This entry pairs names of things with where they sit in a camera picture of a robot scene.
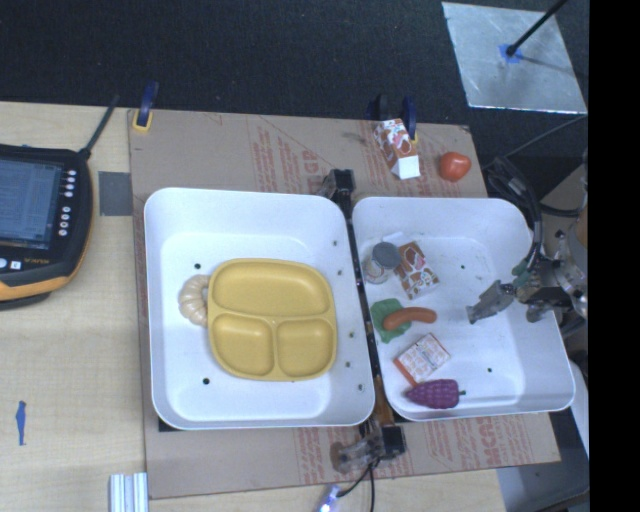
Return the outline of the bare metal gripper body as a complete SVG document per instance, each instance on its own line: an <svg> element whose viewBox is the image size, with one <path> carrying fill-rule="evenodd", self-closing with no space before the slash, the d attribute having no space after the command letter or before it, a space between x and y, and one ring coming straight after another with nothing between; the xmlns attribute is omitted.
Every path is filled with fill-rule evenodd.
<svg viewBox="0 0 640 512"><path fill-rule="evenodd" d="M554 311L588 314L587 267L574 260L539 260L535 266L522 263L519 302L526 306L544 301Z"/></svg>

